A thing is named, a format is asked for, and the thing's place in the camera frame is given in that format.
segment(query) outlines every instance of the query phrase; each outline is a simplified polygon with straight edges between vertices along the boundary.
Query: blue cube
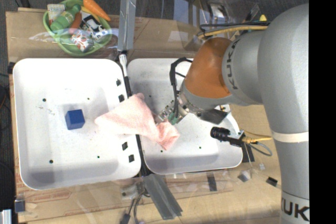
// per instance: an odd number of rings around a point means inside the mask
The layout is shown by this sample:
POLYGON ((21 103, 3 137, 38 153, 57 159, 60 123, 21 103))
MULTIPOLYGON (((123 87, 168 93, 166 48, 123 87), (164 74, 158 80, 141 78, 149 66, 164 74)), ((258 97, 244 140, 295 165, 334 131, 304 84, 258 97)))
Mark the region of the blue cube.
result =
POLYGON ((68 111, 65 115, 65 121, 67 122, 68 130, 82 128, 85 123, 82 109, 68 111))

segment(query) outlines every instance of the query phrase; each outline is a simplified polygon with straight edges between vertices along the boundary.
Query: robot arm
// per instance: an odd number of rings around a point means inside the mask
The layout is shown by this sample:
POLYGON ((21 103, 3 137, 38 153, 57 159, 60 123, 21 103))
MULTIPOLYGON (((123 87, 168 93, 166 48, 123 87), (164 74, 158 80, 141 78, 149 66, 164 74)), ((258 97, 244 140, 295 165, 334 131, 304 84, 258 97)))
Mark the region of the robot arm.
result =
POLYGON ((180 88, 180 104, 194 113, 264 105, 280 163, 282 224, 309 222, 308 27, 305 4, 233 42, 211 38, 180 88))

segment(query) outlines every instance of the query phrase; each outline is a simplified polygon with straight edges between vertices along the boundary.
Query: pink towel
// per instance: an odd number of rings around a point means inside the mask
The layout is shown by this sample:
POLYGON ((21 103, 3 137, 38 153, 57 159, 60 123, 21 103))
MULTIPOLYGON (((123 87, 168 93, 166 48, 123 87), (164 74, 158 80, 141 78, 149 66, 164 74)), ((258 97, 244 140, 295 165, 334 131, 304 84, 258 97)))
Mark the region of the pink towel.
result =
POLYGON ((95 123, 111 134, 139 134, 159 143, 168 150, 180 136, 168 121, 155 125, 152 111, 137 93, 120 103, 114 110, 99 116, 95 123))

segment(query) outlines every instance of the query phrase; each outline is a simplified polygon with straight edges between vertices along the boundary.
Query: green bottle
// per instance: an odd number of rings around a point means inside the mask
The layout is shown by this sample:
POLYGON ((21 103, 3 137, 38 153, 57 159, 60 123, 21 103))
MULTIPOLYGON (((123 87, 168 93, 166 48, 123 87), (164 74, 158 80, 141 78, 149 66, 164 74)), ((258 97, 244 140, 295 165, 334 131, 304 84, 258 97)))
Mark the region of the green bottle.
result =
POLYGON ((81 10, 80 5, 74 4, 71 9, 65 10, 51 23, 50 29, 57 32, 68 28, 75 20, 75 15, 81 10))

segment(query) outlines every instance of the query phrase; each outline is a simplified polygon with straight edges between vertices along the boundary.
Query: green basket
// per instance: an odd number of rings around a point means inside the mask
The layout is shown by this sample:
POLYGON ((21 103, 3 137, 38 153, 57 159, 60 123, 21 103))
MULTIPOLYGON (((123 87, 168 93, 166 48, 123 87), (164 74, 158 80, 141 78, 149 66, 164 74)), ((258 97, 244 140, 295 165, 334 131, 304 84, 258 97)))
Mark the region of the green basket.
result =
MULTIPOLYGON (((60 4, 64 4, 66 9, 71 9, 74 4, 79 4, 79 5, 83 5, 83 2, 81 0, 65 0, 62 1, 60 4)), ((111 31, 109 31, 109 29, 111 29, 110 25, 108 24, 108 22, 99 17, 100 20, 100 24, 108 31, 111 33, 111 31)), ((87 55, 90 55, 92 53, 94 53, 95 51, 101 49, 102 47, 104 47, 112 38, 112 34, 107 34, 105 36, 103 36, 99 42, 94 40, 94 46, 92 46, 92 48, 87 51, 87 52, 82 52, 72 41, 71 41, 71 36, 72 34, 70 34, 67 31, 64 31, 62 34, 55 34, 49 26, 49 16, 48 16, 48 12, 45 12, 43 15, 43 24, 45 26, 45 28, 47 29, 47 31, 49 32, 49 34, 54 38, 54 40, 56 41, 56 43, 61 47, 61 49, 63 51, 65 51, 67 54, 74 56, 74 57, 84 57, 87 55)))

